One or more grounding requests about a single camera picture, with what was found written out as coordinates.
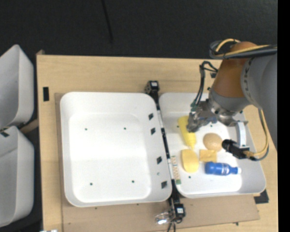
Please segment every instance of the white plastic tray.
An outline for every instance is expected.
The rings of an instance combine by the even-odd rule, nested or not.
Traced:
[[[153,99],[71,92],[60,101],[64,191],[75,206],[159,202],[172,185]]]
[[[14,45],[0,57],[0,130],[28,122],[33,109],[33,65]]]
[[[0,134],[0,227],[27,216],[33,206],[34,149],[14,126]]]
[[[187,173],[182,165],[180,151],[187,148],[177,127],[177,120],[181,116],[187,116],[190,112],[190,104],[196,97],[194,93],[165,93],[159,100],[164,127],[171,156],[177,157],[181,185],[177,185],[178,191],[185,197],[198,198],[209,196],[235,195],[260,193],[265,189],[265,177],[260,162],[253,162],[247,159],[238,160],[224,149],[217,154],[218,162],[225,162],[231,166],[241,167],[242,173],[237,175],[217,176],[205,174],[204,162],[200,162],[199,170],[196,173]],[[202,100],[208,98],[203,94]],[[243,114],[235,117],[236,120],[244,121]],[[200,149],[206,149],[203,145],[203,137],[208,132],[214,132],[224,139],[237,141],[235,127],[226,127],[222,123],[208,124],[196,132],[197,143],[195,152],[199,156]],[[247,145],[255,152],[248,127],[246,126]]]

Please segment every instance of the yellow block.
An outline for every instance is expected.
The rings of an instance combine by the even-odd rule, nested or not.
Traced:
[[[200,149],[200,161],[217,162],[217,151],[211,149]]]

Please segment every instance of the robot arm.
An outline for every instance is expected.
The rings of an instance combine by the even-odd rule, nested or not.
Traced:
[[[249,42],[237,41],[233,45],[230,54],[240,52],[241,58],[223,59],[209,99],[198,103],[189,114],[188,131],[195,132],[215,120],[235,126],[237,121],[233,116],[253,104],[263,110],[277,149],[277,49],[261,48],[261,51],[249,54],[249,49],[255,48],[258,46]]]

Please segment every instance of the wooden table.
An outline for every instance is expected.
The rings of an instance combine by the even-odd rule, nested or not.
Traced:
[[[220,65],[220,60],[210,61],[216,67]],[[75,212],[75,208],[64,201],[60,184],[55,94],[71,91],[144,92],[148,80],[159,81],[160,93],[197,92],[200,83],[198,66],[202,62],[203,59],[37,55],[44,230],[57,229],[59,232],[75,229],[81,231],[85,228],[92,228],[94,231],[165,230],[166,227],[157,227],[152,222],[154,214],[151,217],[150,212],[159,207],[161,205],[159,203],[140,204],[137,208],[131,205],[99,208],[100,213],[97,213],[99,214],[97,217],[87,219],[85,210]],[[205,87],[210,87],[212,82],[213,79],[207,73]],[[265,137],[257,109],[249,106],[244,113],[249,121],[256,148],[263,148]],[[255,205],[253,195],[184,199],[183,202],[187,203],[190,215],[178,225],[177,230],[278,231],[277,152],[272,141],[270,153],[261,164],[267,180],[269,203]],[[119,207],[122,208],[120,211],[124,211],[120,216],[117,215],[120,211],[116,210]],[[107,211],[113,212],[113,220],[106,226],[102,223],[109,219],[103,217]],[[130,221],[129,226],[120,226],[121,222],[127,224],[127,221]]]

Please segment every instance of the blue bottle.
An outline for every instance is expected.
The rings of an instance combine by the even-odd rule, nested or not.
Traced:
[[[205,173],[216,174],[216,175],[229,175],[229,174],[239,174],[241,168],[231,167],[227,163],[212,162],[209,161],[205,164]]]

